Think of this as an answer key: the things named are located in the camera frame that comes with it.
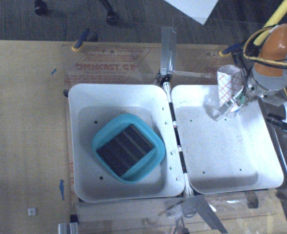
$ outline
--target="yellow tube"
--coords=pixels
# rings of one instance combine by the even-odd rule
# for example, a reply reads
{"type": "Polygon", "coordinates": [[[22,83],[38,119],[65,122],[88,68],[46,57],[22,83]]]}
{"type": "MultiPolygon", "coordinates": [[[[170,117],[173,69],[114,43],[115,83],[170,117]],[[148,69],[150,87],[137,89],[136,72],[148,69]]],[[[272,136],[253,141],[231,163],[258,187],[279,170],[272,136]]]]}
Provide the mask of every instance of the yellow tube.
{"type": "MultiPolygon", "coordinates": [[[[272,26],[274,24],[278,24],[279,21],[285,16],[287,13],[287,0],[284,0],[281,5],[277,8],[277,10],[273,13],[273,15],[270,17],[270,19],[266,22],[264,27],[272,26]]],[[[254,41],[254,44],[256,46],[260,46],[260,44],[266,39],[268,36],[269,31],[265,31],[262,33],[259,37],[256,38],[254,41]]]]}

